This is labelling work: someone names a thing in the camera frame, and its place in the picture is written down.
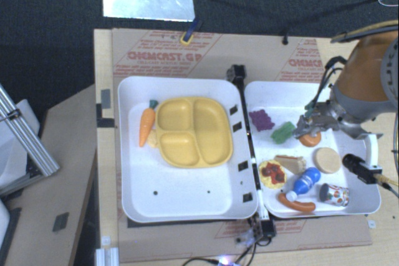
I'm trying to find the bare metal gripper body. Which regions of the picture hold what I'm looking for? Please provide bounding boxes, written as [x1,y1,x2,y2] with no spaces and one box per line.
[296,100,365,138]

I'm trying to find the orange doughnut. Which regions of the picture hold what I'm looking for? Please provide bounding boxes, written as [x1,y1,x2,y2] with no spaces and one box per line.
[299,130,322,148]

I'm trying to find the green broccoli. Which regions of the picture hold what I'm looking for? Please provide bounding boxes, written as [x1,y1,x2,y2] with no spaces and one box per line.
[270,121,297,145]

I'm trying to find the beige sandwich slice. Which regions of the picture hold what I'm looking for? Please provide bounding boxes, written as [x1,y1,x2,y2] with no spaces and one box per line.
[274,154,307,175]

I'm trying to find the round beige bread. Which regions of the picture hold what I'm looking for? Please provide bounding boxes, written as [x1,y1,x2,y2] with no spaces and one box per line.
[312,146,342,174]

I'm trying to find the purple grapes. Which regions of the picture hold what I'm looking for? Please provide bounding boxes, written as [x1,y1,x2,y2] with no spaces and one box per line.
[248,109,276,132]

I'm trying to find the yellow pizza with red topping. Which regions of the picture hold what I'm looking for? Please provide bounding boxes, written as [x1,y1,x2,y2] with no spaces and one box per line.
[257,159,288,190]

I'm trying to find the thin black and white rod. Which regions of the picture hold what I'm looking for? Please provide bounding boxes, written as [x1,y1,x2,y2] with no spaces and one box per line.
[235,77,269,222]

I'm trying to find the blue bottle with white cap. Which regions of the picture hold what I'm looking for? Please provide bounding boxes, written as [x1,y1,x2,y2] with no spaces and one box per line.
[286,166,322,202]

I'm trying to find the small printed can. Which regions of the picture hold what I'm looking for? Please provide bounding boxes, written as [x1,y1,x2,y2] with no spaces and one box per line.
[319,183,350,207]

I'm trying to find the orange sausage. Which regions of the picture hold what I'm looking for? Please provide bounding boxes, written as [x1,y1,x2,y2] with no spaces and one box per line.
[277,192,317,214]

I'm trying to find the white plastic tray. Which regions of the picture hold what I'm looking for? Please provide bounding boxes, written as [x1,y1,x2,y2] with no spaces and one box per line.
[117,75,259,224]
[244,80,382,219]

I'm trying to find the yellow divided plate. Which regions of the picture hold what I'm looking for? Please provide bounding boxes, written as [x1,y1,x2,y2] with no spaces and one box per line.
[155,97,234,169]

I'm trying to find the brown cardboard board red print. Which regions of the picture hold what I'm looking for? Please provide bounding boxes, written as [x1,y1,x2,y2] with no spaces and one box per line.
[111,28,373,264]

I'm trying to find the orange carrot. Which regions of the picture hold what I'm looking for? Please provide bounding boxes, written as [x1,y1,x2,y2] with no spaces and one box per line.
[138,99,160,148]

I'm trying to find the black cylinder on white bracket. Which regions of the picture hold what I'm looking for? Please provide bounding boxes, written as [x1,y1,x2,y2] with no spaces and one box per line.
[342,132,383,185]

